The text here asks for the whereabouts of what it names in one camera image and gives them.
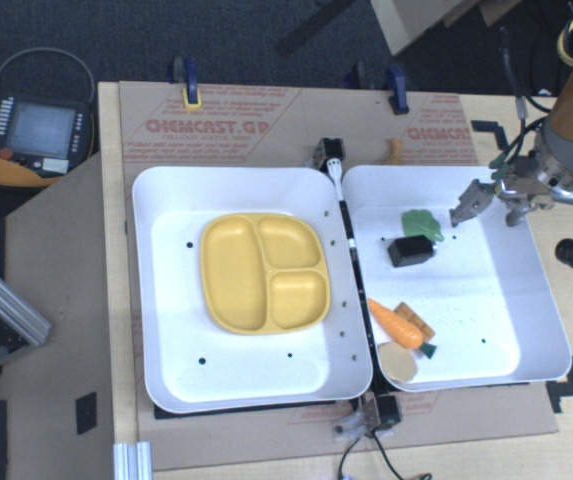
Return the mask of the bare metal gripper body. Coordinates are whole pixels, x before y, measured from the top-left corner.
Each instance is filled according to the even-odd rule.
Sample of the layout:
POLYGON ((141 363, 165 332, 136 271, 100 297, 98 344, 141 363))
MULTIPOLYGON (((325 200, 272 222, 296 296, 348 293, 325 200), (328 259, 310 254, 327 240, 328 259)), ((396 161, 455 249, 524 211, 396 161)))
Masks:
POLYGON ((573 206, 573 172, 557 160, 518 157, 494 172, 495 193, 505 200, 535 205, 573 206))

